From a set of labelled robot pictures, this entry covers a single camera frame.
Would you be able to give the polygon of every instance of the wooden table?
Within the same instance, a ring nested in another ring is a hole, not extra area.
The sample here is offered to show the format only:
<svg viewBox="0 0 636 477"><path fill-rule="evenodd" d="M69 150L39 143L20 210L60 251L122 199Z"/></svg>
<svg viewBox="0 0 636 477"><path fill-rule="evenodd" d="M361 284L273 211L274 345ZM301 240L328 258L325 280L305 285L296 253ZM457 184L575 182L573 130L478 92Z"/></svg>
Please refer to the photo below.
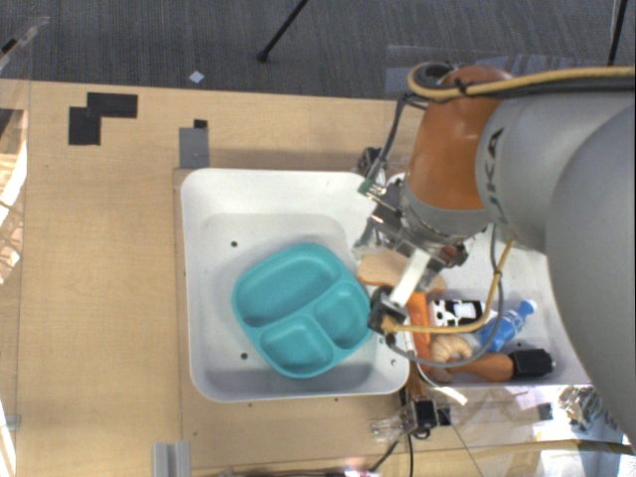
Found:
<svg viewBox="0 0 636 477"><path fill-rule="evenodd" d="M85 106L89 91L138 94L138 117L104 118L101 146L70 146L69 107ZM223 422L209 428L224 438L211 450L208 432L182 426L173 172L179 128L192 127L195 118L209 121L212 166L350 170L365 146L384 142L394 107L379 100L34 82L18 475L151 475L153 444L184 438L193 444L196 475L217 475L230 463L324 468L370 463L382 454L386 446L371 443L369 420L391 411L394 397L255 407L210 402ZM395 154L402 162L420 118L412 108L402 118ZM285 421L277 422L283 410ZM284 446L277 442L272 452L276 439ZM415 449L417 475L479 475L452 428L435 429ZM401 446L383 475L406 474L404 453Z"/></svg>

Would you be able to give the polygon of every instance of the teal divided plate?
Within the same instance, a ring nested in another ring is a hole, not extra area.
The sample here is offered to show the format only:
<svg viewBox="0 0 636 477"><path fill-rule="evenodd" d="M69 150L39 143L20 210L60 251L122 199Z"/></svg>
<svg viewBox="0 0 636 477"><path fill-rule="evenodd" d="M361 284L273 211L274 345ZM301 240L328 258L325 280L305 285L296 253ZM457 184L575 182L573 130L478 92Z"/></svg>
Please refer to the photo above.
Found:
<svg viewBox="0 0 636 477"><path fill-rule="evenodd" d="M314 243L288 247L244 273L232 305L260 354L290 378L325 373L371 334L365 290L335 254Z"/></svg>

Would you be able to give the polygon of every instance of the yellow cable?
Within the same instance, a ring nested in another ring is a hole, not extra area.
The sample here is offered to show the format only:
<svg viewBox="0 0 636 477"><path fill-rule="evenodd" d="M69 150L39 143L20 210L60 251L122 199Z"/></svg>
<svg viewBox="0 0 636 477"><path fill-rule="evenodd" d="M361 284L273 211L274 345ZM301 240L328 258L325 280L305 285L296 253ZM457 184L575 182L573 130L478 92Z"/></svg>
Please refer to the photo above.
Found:
<svg viewBox="0 0 636 477"><path fill-rule="evenodd" d="M421 65L415 66L408 73L408 87L417 95L437 101L463 97L464 95L487 95L495 91L523 88L525 86L546 82L603 78L634 78L636 76L636 69L633 67L563 69L560 71L545 71L518 78L470 84L462 91L456 86L449 88L428 88L418 84L414 79L414 75L420 67Z"/></svg>
<svg viewBox="0 0 636 477"><path fill-rule="evenodd" d="M514 240L508 240L508 242L506 243L506 248L499 258L499 263L497 263L497 270L493 274L493 280L490 283L490 290L488 291L488 298L486 300L484 314L482 314L478 320L475 320L473 323L469 323L468 325L457 325L455 327L424 327L420 325L401 325L396 321L395 318L391 316L385 316L385 319L382 322L382 329L387 333L412 332L416 334L464 334L466 332L474 332L477 329L480 329L488 321L488 315L490 315L493 301L495 299L495 292L497 291L497 284L499 283L499 279L501 279L502 269L506 264L508 254L510 254L513 243L515 243Z"/></svg>

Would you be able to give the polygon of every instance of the cable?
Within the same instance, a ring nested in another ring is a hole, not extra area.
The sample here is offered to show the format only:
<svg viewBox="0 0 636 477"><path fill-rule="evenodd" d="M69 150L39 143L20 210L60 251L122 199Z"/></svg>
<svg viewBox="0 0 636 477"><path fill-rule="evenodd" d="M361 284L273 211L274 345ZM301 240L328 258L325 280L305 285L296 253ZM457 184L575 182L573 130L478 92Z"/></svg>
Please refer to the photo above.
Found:
<svg viewBox="0 0 636 477"><path fill-rule="evenodd" d="M406 436L408 441L408 477L413 477L414 455L413 455L413 441L410 439L410 434Z"/></svg>
<svg viewBox="0 0 636 477"><path fill-rule="evenodd" d="M422 99L422 103L418 103L418 102L414 102L413 100L411 100L412 98L415 98L414 94L411 94L409 99L406 101L406 104L408 104L411 107L416 107L417 109L421 109L422 111L426 111L428 109L428 102L426 101L426 99Z"/></svg>
<svg viewBox="0 0 636 477"><path fill-rule="evenodd" d="M477 329L483 327L488 321L488 316L492 309L493 301L495 298L495 290L497 284L502 276L502 269L506 264L510 250L515 242L510 239L506 243L506 248L499 258L499 265L494 269L493 280L490 283L490 289L488 291L488 297L486 299L486 306L484 313L472 323L466 325L456 325L454 327L424 327L420 325L401 325L395 318L386 316L382 323L382 329L388 333L394 332L411 332L414 334L465 334L468 332L475 332Z"/></svg>
<svg viewBox="0 0 636 477"><path fill-rule="evenodd" d="M497 258L495 257L495 242L497 241L497 225L493 225L493 232L490 235L490 248L488 255L490 256L490 266L493 272L497 270Z"/></svg>
<svg viewBox="0 0 636 477"><path fill-rule="evenodd" d="M537 83L510 90L495 91L485 96L491 98L507 99L514 97L527 97L529 95L548 93L584 93L600 91L625 91L634 90L636 86L635 78L598 78L598 79L568 79L564 81L551 81Z"/></svg>
<svg viewBox="0 0 636 477"><path fill-rule="evenodd" d="M463 96L492 96L498 92L509 91L516 88L527 88L541 83L572 80L632 79L636 75L636 70L631 67L576 68L563 69L559 71L545 71L512 79L487 81L460 86L445 86L419 84L415 79L415 75L420 67L421 65L415 66L408 73L408 87L415 94L434 101L446 101Z"/></svg>
<svg viewBox="0 0 636 477"><path fill-rule="evenodd" d="M510 246L512 245L511 242L512 242L511 240L508 241L506 248L510 248ZM494 252L494 246L495 246L495 231L494 230L491 235L490 246L491 246L491 254L492 254ZM493 327L493 331L490 333L490 336L488 337L484 345L477 352L475 352L472 355L472 357L469 357L468 359L464 359L462 361L446 362L446 363L440 363L440 362L422 359L416 355L413 355L412 353L404 351L402 348L399 348L396 345L395 334L387 335L387 337L385 338L385 341L387 342L387 346L391 348L394 352L396 352L398 355L401 355L402 357L406 357L410 361L414 361L418 364L423 364L425 366L432 366L434 368L458 368L460 366L465 366L466 364L470 364L471 362L476 361L477 359L482 357L484 354L486 354L486 352L488 351L488 348L490 347L491 343L495 340L497 332L499 332L499 326L501 325L501 321L503 319L504 285L502 284L502 281L501 281L501 275L502 275L501 274L501 259L499 262L499 266L495 267L495 274L499 275L499 281L497 282L497 285L496 285L496 288L499 292L499 298L498 298L499 310L497 313L497 318L495 320L495 326Z"/></svg>
<svg viewBox="0 0 636 477"><path fill-rule="evenodd" d="M616 23L614 24L614 32L612 34L612 42L609 46L609 54L607 56L607 64L609 66L614 65L616 60L616 53L618 52L618 42L620 41L620 34L623 30L623 21L625 20L625 11L627 10L627 3L629 0L620 0L618 6L618 13L616 15Z"/></svg>
<svg viewBox="0 0 636 477"><path fill-rule="evenodd" d="M614 42L614 20L616 20L616 2L618 0L614 0L612 3L612 21L609 25L609 47L612 47L612 43Z"/></svg>
<svg viewBox="0 0 636 477"><path fill-rule="evenodd" d="M382 457L381 457L378 461L376 461L376 463L374 464L374 466L372 466L372 467L369 469L369 471L370 471L370 472L375 472L376 470L378 470L378 468L380 468L380 466L381 466L381 465L382 465L385 461L387 461L387 458L388 458L389 456L391 456L391 455L394 453L394 450L396 450L396 447L398 446L398 444L399 444L399 438L398 438L395 442L393 442L393 443L391 444L391 446L387 449L387 452L385 452L385 453L384 453L384 455L383 455L383 456L382 456Z"/></svg>
<svg viewBox="0 0 636 477"><path fill-rule="evenodd" d="M389 154L391 154L391 149L394 146L394 141L396 141L396 134L398 133L398 125L399 119L401 117L401 113L404 110L407 102L411 99L412 94L405 92L402 96L397 100L396 103L396 113L394 114L394 121L391 125L391 130L389 131L389 136L387 137L387 141L382 147L380 154L369 168L367 172L367 176L365 180L358 188L358 192L362 195L367 195L372 186L376 183L380 172L384 169L384 167L389 162Z"/></svg>
<svg viewBox="0 0 636 477"><path fill-rule="evenodd" d="M453 387L438 384L428 377L428 375L421 369L421 366L417 366L417 373L419 374L419 377L422 378L431 387L433 387L436 392L444 394L448 398L457 401L457 403L461 406L464 406L466 403L468 403L468 399L464 394L454 389Z"/></svg>

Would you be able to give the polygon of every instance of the white sink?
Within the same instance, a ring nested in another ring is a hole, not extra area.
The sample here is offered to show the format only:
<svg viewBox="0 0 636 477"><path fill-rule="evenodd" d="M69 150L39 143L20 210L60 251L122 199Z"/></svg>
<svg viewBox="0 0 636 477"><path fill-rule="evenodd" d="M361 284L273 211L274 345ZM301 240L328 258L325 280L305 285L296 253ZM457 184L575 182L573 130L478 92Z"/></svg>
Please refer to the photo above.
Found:
<svg viewBox="0 0 636 477"><path fill-rule="evenodd" d="M357 192L361 181L352 173L223 169L198 170L185 180L190 372L203 396L216 401L341 397L389 394L403 386L407 360L375 334L323 375L284 377L251 345L232 309L239 277L295 243L324 245L355 271L351 248L374 209Z"/></svg>

